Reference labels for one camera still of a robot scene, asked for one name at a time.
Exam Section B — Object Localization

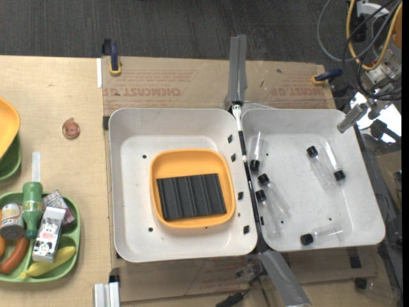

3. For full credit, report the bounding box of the white plastic tray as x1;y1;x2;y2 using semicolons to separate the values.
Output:
240;107;387;253
107;107;259;264

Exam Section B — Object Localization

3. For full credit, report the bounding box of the green bottle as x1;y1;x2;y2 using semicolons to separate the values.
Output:
21;181;44;240

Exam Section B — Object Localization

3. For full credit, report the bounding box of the black cylinder on white bracket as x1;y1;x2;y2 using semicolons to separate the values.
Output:
346;0;391;43

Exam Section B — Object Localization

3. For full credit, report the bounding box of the pink round disc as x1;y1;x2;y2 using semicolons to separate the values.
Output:
61;117;81;139

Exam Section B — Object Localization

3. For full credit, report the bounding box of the small grey can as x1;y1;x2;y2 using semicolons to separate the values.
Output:
0;203;26;240

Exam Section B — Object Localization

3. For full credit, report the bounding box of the pink packet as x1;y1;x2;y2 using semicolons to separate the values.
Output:
42;189;77;226

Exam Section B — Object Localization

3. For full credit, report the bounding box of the green divided plate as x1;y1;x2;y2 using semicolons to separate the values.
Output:
0;191;82;283

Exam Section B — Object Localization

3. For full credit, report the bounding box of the thin black and white rod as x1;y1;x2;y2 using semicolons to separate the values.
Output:
232;104;266;253

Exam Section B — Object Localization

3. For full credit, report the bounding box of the yellow banana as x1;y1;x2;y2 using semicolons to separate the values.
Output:
20;245;77;279

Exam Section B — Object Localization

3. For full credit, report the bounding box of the clear plastic bottle, black cap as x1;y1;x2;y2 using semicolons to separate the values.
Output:
248;132;268;173
300;222;345;246
353;276;401;301
306;145;337;189
321;141;347;182
257;173;292;219
254;189;286;240

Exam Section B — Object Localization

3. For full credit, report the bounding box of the brown cardboard board, red print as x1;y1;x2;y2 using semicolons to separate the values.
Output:
101;55;378;303

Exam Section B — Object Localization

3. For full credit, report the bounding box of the red sausage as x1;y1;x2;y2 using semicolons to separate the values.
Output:
0;235;31;274

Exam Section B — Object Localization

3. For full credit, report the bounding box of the black ribbed rack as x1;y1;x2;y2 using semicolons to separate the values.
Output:
155;173;228;222

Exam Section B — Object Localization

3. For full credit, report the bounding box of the white cow print carton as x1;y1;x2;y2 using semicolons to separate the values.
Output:
31;206;67;264

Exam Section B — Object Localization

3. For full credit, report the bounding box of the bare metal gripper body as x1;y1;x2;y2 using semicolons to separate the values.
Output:
366;47;403;90

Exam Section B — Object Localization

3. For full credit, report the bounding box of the orange plate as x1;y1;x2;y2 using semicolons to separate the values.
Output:
0;97;21;160
149;148;236;238

